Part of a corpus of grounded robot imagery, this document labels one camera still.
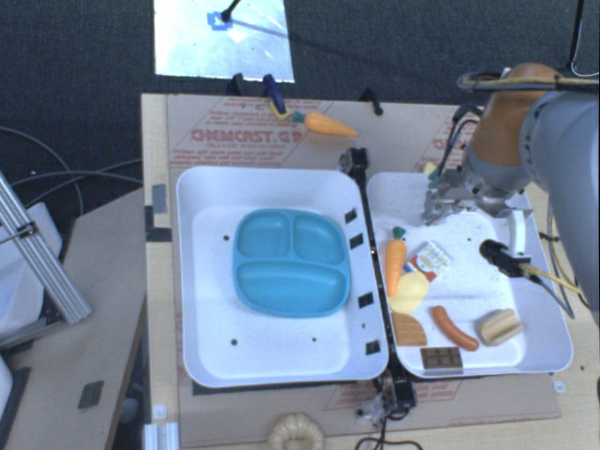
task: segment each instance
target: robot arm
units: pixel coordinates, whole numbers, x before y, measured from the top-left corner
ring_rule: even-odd
[[[523,64],[504,79],[558,78]],[[439,175],[424,221],[476,205],[505,217],[517,191],[534,181],[548,193],[564,249],[598,322],[598,95],[502,91],[492,95],[462,165]]]

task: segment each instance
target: cable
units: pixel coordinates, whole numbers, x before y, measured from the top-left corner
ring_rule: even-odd
[[[448,135],[448,141],[446,143],[446,148],[443,152],[442,161],[440,162],[440,165],[438,165],[438,175],[442,174],[443,168],[446,165],[446,161],[450,157],[450,154],[452,153],[452,150],[454,149],[454,145],[458,141],[458,137],[460,136],[460,132],[462,131],[462,129],[464,129],[468,124],[477,125],[479,122],[472,118],[468,118],[467,120],[463,120],[460,123],[460,125],[458,126],[458,128],[457,128],[457,123],[458,122],[455,122],[454,125],[452,126],[452,128],[450,129],[450,134]]]
[[[127,167],[129,165],[135,165],[135,164],[141,163],[141,162],[142,162],[142,160],[140,158],[135,158],[133,160],[128,160],[128,161],[124,161],[122,163],[117,163],[115,165],[111,165],[110,167],[104,167],[102,169],[97,170],[97,172],[108,172],[110,170],[116,170],[118,168]],[[25,207],[29,208],[31,205],[34,205],[35,203],[39,202],[40,200],[42,200],[43,198],[47,197],[48,195],[51,195],[55,191],[58,191],[61,188],[66,187],[68,185],[75,184],[75,183],[79,182],[80,180],[83,180],[84,178],[86,178],[86,177],[85,176],[78,176],[76,178],[72,178],[70,180],[67,180],[66,182],[63,182],[62,184],[57,185],[56,187],[52,187],[51,189],[49,189],[49,190],[45,191],[44,193],[38,195],[31,202],[28,202],[25,205]]]
[[[550,241],[554,237],[554,229],[552,228],[552,219],[553,218],[554,218],[554,215],[552,212],[552,205],[550,204],[550,199],[548,199],[546,226],[547,226],[547,235],[548,235]],[[548,252],[550,254],[550,262],[552,263],[552,269],[554,270],[554,273],[556,275],[559,275],[558,265],[556,264],[556,261],[557,261],[556,254],[554,253],[554,247],[549,246]],[[566,296],[566,291],[564,290],[563,285],[559,284],[559,289],[561,289],[562,299],[564,300],[566,307],[568,308],[567,315],[569,315],[569,317],[571,317],[572,319],[575,319],[575,313],[573,312],[573,309],[571,308],[571,303],[569,302],[569,298]]]
[[[597,72],[597,71],[594,73],[578,73],[578,67],[575,62],[577,61],[577,58],[578,58],[580,41],[581,41],[581,23],[579,24],[579,28],[577,30],[577,43],[575,44],[575,53],[573,54],[573,60],[571,60],[571,62],[569,62],[569,66],[571,68],[571,73],[573,73],[573,75],[575,75],[576,77],[584,78],[584,79],[587,79],[590,77],[597,77],[598,75],[600,75],[600,72]]]
[[[583,306],[584,306],[585,308],[587,308],[587,309],[592,309],[592,308],[590,307],[590,304],[589,304],[588,302],[586,302],[585,298],[583,298],[583,294],[582,294],[582,293],[580,293],[580,294],[579,294],[579,300],[581,300],[581,303],[583,304]]]
[[[106,173],[101,171],[87,171],[87,170],[71,170],[69,172],[49,172],[49,173],[41,173],[40,175],[33,175],[22,180],[17,180],[16,182],[11,183],[13,187],[17,187],[18,185],[26,184],[29,182],[33,182],[35,180],[39,180],[42,178],[50,178],[54,176],[70,176],[70,175],[83,175],[83,176],[99,176],[106,178],[115,178],[117,180],[124,180],[126,182],[131,182],[138,185],[143,185],[142,180],[138,180],[137,178],[132,178],[130,176],[124,175],[116,175],[114,173]]]
[[[34,143],[35,145],[41,147],[43,150],[45,150],[50,155],[52,155],[54,157],[54,159],[56,161],[58,161],[58,163],[60,163],[60,165],[67,172],[70,172],[71,169],[66,164],[66,162],[60,157],[60,155],[58,155],[56,152],[54,152],[54,150],[52,150],[50,146],[48,146],[46,143],[42,142],[41,140],[38,140],[37,138],[32,137],[31,135],[27,135],[26,133],[23,133],[19,130],[15,130],[14,128],[9,128],[9,127],[0,126],[0,132],[4,132],[4,133],[7,133],[8,135],[19,137],[19,138],[27,140],[31,143]],[[77,184],[75,184],[75,191],[77,192],[77,198],[79,201],[80,214],[83,215],[83,212],[85,211],[85,205],[83,204],[82,190],[80,189],[79,185],[77,185]]]
[[[552,239],[552,240],[548,240],[548,244],[552,247],[552,252],[556,255],[556,238]],[[561,277],[564,279],[564,281],[566,281],[567,283],[569,283],[570,285],[573,286],[577,286],[577,284],[566,274],[566,272],[564,271],[563,265],[561,264],[561,259],[557,258],[555,259],[555,263],[556,266],[559,269],[559,273],[561,274]]]
[[[406,416],[409,414],[408,410],[405,410],[400,415],[396,415],[395,412],[391,412],[389,415],[387,415],[387,419],[391,420],[392,422],[399,422],[400,420],[404,420],[404,418],[406,418]]]
[[[559,304],[561,306],[561,308],[564,310],[564,313],[566,313],[569,317],[571,317],[572,319],[575,319],[575,313],[573,313],[573,309],[571,309],[571,306],[568,303],[568,300],[565,299],[565,302],[563,302],[558,295],[554,292],[554,290],[552,290],[552,287],[550,287],[544,280],[542,280],[539,276],[537,275],[531,275],[529,276],[529,280],[532,281],[533,283],[537,283],[538,285],[540,285],[542,288],[544,288],[544,290],[546,290],[546,292],[548,292],[550,294],[550,296],[552,298],[554,298],[554,300],[556,301],[557,304]]]
[[[461,90],[469,92],[496,92],[500,90],[529,91],[572,91],[597,94],[599,83],[597,80],[585,80],[580,78],[568,78],[557,76],[555,78],[545,77],[521,77],[499,79],[488,73],[465,73],[458,77],[457,86]]]
[[[419,443],[414,442],[412,440],[403,440],[403,441],[398,441],[398,442],[390,442],[390,441],[386,440],[385,439],[385,432],[386,432],[387,420],[388,420],[388,418],[385,418],[383,420],[383,423],[382,423],[382,432],[380,433],[379,438],[365,437],[363,439],[360,439],[356,443],[356,446],[354,447],[354,450],[360,450],[360,447],[363,445],[363,443],[366,443],[366,442],[375,442],[376,443],[376,445],[372,448],[372,450],[383,450],[383,446],[384,445],[393,445],[393,446],[412,445],[417,450],[423,450],[423,447]]]
[[[553,275],[545,272],[544,270],[537,268],[529,263],[522,263],[519,265],[519,268],[521,270],[523,270],[523,272],[525,272],[527,275],[537,275],[539,277],[546,277],[549,278],[550,280],[558,283],[559,285],[563,285],[565,289],[570,290],[571,292],[574,293],[581,293],[581,290],[576,287],[575,285],[572,285],[571,283],[567,282],[566,280],[560,278],[560,277],[554,277]]]

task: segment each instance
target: blue clip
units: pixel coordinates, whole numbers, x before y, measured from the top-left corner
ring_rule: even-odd
[[[224,22],[221,20],[221,12],[213,11],[206,14],[206,20],[213,30],[227,30],[233,27],[233,21]]]
[[[285,101],[281,91],[279,90],[278,83],[273,78],[273,75],[268,73],[262,77],[262,83],[264,83],[264,95],[271,98],[271,110],[279,120],[285,120],[290,116],[290,112],[285,106]]]

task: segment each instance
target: white tray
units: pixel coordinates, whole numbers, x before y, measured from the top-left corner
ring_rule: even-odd
[[[367,380],[388,362],[382,309],[358,187],[341,172],[197,167],[177,182],[184,361],[208,387]],[[235,230],[261,208],[331,218],[349,249],[346,304],[321,318],[284,318],[244,305],[233,286]],[[355,218],[346,223],[346,214]],[[364,297],[359,305],[359,298]]]
[[[480,345],[476,352],[460,351],[464,368],[425,370],[418,347],[397,347],[402,365],[424,378],[483,376],[504,373],[559,371],[573,356],[563,311],[540,286],[525,278],[509,278],[479,254],[486,239],[508,245],[505,218],[491,218],[483,212],[463,212],[429,227],[421,222],[428,178],[420,173],[378,173],[368,184],[374,231],[381,262],[392,238],[392,229],[406,230],[409,256],[426,241],[433,240],[452,262],[429,287],[424,301],[412,313],[427,334],[428,347],[456,346],[443,335],[431,317],[431,308],[442,305],[454,323],[477,338],[477,324],[495,309],[512,308],[523,322],[524,331],[496,347]],[[509,202],[516,208],[529,208],[524,195]],[[526,254],[532,264],[548,270],[533,217],[526,218]]]

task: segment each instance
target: blue plate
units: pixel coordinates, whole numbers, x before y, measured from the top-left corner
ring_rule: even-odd
[[[249,307],[286,317],[324,317],[350,293],[344,234],[331,219],[297,210],[257,210],[237,227],[233,281]]]

